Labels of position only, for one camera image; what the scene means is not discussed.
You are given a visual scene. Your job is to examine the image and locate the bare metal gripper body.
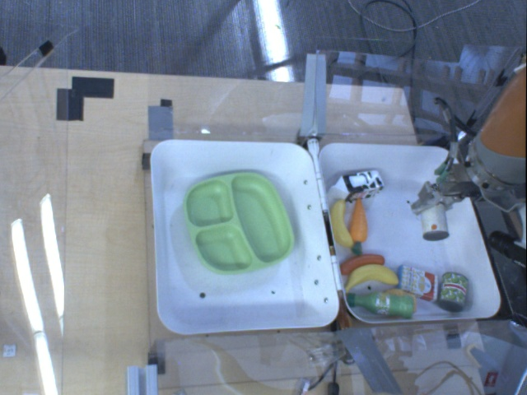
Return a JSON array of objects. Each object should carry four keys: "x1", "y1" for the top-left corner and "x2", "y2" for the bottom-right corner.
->
[{"x1": 436, "y1": 165, "x2": 527, "y2": 213}]

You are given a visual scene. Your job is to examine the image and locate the white can with orange dot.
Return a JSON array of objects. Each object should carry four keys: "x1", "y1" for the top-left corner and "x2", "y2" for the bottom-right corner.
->
[{"x1": 420, "y1": 203, "x2": 450, "y2": 242}]

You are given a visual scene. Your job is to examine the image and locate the white plastic tray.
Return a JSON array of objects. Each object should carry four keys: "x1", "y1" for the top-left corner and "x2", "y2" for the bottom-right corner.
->
[
  {"x1": 149, "y1": 139, "x2": 341, "y2": 337},
  {"x1": 318, "y1": 142, "x2": 502, "y2": 325}
]

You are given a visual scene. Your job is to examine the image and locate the black and white carton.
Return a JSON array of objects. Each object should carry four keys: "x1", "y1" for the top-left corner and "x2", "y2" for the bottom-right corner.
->
[{"x1": 330, "y1": 169, "x2": 386, "y2": 203}]

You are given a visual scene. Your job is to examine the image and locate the orange carrot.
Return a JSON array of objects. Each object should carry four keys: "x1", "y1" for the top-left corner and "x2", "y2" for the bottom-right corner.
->
[{"x1": 348, "y1": 197, "x2": 369, "y2": 257}]

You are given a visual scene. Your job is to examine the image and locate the white and red carton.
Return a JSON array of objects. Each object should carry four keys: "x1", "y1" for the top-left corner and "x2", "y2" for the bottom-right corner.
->
[{"x1": 396, "y1": 264, "x2": 439, "y2": 303}]

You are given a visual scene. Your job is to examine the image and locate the green and white can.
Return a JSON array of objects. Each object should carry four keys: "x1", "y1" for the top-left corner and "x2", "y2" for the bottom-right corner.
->
[{"x1": 436, "y1": 271, "x2": 470, "y2": 314}]

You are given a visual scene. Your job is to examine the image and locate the yellow banana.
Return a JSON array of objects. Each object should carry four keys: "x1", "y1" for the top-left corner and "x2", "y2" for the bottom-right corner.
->
[
  {"x1": 344, "y1": 263, "x2": 400, "y2": 294},
  {"x1": 329, "y1": 198, "x2": 356, "y2": 249}
]

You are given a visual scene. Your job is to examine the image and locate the red sausage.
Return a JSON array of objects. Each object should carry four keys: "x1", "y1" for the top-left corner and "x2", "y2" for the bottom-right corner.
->
[{"x1": 339, "y1": 253, "x2": 386, "y2": 277}]

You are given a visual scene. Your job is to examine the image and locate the green bottle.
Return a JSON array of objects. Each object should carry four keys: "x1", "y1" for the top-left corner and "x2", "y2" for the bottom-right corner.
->
[{"x1": 346, "y1": 290, "x2": 417, "y2": 320}]

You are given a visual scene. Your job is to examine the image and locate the green divided plate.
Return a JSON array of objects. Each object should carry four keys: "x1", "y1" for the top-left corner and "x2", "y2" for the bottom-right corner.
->
[{"x1": 182, "y1": 171, "x2": 296, "y2": 277}]

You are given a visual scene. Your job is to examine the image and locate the black cylinder on white bracket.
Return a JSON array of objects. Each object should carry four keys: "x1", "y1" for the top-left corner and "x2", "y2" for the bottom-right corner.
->
[{"x1": 488, "y1": 230, "x2": 527, "y2": 263}]

